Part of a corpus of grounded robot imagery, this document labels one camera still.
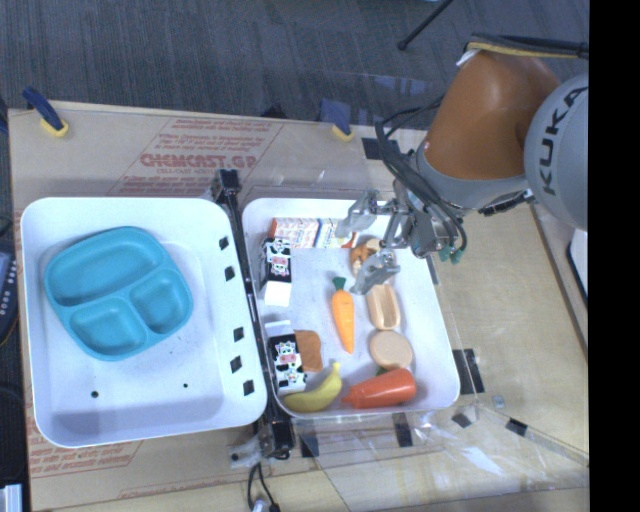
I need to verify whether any brown bread slice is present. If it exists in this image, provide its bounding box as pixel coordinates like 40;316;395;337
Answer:
293;328;325;374

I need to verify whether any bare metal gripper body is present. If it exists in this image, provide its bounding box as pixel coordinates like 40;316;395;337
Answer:
380;179;468;260

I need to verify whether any white and blue carton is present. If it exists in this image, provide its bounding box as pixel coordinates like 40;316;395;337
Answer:
314;218;357;250

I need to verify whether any round tan biscuit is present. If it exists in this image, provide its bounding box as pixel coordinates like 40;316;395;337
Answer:
368;329;415;372

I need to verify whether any orange squeeze bottle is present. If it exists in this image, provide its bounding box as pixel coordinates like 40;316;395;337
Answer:
340;368;418;411

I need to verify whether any brown toy pastry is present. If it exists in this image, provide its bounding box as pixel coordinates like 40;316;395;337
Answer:
349;237;397;279

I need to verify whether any white plastic tray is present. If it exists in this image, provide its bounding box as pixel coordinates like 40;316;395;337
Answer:
19;196;268;449
241;197;462;420

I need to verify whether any blue divided plate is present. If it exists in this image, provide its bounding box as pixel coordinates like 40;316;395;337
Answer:
43;225;195;363

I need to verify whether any cow print milk carton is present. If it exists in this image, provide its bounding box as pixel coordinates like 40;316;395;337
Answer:
264;319;308;397
259;238;294;308

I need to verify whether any brown cardboard board, red print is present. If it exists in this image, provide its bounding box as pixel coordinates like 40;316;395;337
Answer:
7;99;590;512

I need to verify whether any black block with thin wires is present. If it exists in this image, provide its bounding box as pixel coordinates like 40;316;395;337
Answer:
256;418;297;460
209;168;243;202

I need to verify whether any orange carrot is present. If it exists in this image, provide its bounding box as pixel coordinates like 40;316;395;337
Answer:
331;276;357;355

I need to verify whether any orange and white carton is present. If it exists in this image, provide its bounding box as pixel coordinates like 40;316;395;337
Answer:
268;217;321;250

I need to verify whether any tan hot dog bun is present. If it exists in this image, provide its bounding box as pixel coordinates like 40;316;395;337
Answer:
365;282;403;332

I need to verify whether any yellow banana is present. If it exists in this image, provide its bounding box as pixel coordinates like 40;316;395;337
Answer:
282;361;344;414

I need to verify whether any thin black rod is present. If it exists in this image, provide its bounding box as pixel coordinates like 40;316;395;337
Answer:
223;192;281;426

